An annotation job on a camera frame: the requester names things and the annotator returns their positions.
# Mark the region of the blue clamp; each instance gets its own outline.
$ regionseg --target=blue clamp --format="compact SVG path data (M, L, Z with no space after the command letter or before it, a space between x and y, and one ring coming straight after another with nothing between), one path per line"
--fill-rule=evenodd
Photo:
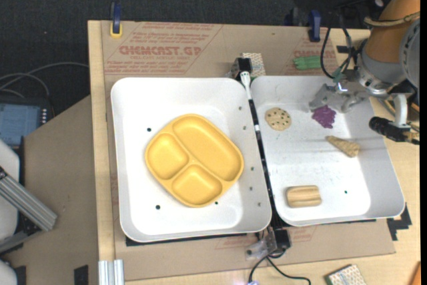
M121 5L119 3L111 4L111 25L109 33L113 38L120 38L123 33L123 27L120 23Z
M320 17L320 13L317 10L311 10L308 14L308 24L311 29L308 31L308 37L311 42L319 42L320 41L320 21L322 18Z

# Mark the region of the white container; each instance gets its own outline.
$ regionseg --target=white container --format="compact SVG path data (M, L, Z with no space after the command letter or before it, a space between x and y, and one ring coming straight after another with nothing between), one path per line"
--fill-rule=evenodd
M312 119L308 107L322 76L262 76L251 86L274 202L279 216L293 226L387 218L400 215L404 198L384 138L369 128L374 117L369 100L349 113L336 111L332 129ZM264 119L273 107L292 119L285 131L275 131ZM326 141L334 135L360 144L349 158ZM318 186L319 206L291 208L286 190L292 186Z
M125 78L111 90L119 213L125 234L137 242L263 230L270 199L241 84L225 78ZM217 201L191 208L177 201L149 172L144 152L156 133L184 114L204 116L244 156L239 180Z

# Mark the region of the gray wire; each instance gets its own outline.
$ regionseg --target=gray wire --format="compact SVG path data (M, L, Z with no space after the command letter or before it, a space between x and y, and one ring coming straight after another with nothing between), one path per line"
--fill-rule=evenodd
M4 76L0 77L0 81L1 81L2 79L6 79L6 78L8 78L8 77L15 77L15 76L19 76L19 77L15 78L15 80L12 80L12 81L7 82L6 84L4 84L4 85L0 86L0 90L5 89L8 85L12 84L13 82L17 81L18 79L21 79L21 78L23 78L23 77L30 77L31 79L34 79L34 80L38 81L38 82L43 86L43 88L44 88L44 89L45 89L45 91L46 91L46 96L47 96L47 97L49 97L49 96L50 96L50 91L49 91L49 88L46 86L46 83L44 83L44 82L43 82L41 79L39 79L37 76L31 75L30 73L12 73L12 74L9 74L9 75L4 75Z
M19 97L22 97L23 99L25 99L24 95L22 95L21 93L18 93L17 91L12 90L12 89L0 89L0 91L4 91L6 93L11 93L13 95L16 95L16 96L19 96Z

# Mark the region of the green object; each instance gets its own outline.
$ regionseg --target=green object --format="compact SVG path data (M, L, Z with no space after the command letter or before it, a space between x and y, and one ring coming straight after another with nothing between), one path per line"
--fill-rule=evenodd
M294 64L298 70L319 69L320 56L307 56L294 58Z

